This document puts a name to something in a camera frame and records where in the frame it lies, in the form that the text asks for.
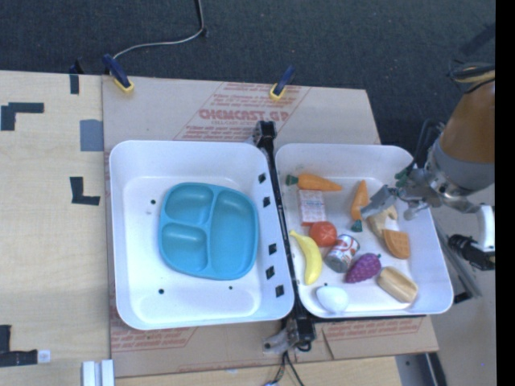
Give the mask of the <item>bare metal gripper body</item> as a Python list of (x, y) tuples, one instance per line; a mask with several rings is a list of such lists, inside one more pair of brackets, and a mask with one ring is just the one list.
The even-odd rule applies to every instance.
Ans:
[(447, 206), (463, 214), (474, 214), (480, 210), (468, 196), (473, 191), (450, 180), (435, 164), (423, 168), (409, 165), (396, 174), (398, 198), (403, 202), (424, 200), (430, 207)]

